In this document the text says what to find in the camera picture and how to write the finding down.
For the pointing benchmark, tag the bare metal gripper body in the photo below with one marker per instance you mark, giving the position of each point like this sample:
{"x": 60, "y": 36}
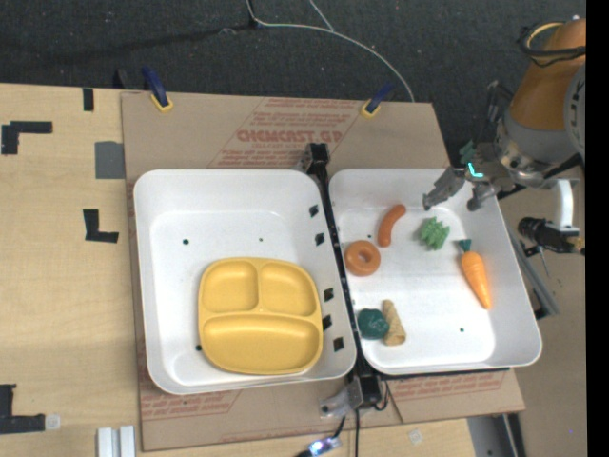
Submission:
{"x": 499, "y": 162}

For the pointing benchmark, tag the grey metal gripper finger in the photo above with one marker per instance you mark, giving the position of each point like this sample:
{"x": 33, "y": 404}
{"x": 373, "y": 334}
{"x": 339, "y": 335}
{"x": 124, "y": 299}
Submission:
{"x": 442, "y": 189}
{"x": 481, "y": 194}

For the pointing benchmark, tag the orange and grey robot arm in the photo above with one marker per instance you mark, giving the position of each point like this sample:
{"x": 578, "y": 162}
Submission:
{"x": 547, "y": 98}

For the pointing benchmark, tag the orange sausage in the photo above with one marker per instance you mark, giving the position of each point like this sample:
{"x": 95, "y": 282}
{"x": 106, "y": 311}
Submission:
{"x": 389, "y": 224}

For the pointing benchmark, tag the orange carrot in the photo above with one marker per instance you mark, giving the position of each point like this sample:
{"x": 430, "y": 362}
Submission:
{"x": 476, "y": 272}

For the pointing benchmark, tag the orange doughnut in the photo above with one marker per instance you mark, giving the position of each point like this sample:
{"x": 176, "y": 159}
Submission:
{"x": 362, "y": 258}

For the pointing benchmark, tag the thin black rod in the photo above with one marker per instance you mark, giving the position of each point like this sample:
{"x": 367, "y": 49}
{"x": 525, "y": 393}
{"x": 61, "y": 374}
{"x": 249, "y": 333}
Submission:
{"x": 339, "y": 250}

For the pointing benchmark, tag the white plastic tray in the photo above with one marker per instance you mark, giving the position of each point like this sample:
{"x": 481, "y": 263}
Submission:
{"x": 181, "y": 274}
{"x": 428, "y": 312}

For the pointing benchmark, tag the tan waffle cone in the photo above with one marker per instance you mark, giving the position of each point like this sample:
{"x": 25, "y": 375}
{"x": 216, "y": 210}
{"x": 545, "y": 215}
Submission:
{"x": 393, "y": 324}

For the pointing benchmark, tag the dark green broccoli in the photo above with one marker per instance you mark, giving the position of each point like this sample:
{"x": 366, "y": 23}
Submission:
{"x": 372, "y": 323}

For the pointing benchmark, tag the brown cardboard board red print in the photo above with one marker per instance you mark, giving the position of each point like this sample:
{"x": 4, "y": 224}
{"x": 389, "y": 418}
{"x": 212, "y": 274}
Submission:
{"x": 285, "y": 126}

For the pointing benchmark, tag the yellow divided plate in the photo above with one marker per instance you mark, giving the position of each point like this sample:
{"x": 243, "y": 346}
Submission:
{"x": 259, "y": 314}

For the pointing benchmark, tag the black cylinder on white bracket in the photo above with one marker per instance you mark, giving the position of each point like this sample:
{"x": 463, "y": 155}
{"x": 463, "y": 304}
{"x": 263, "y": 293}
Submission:
{"x": 552, "y": 226}

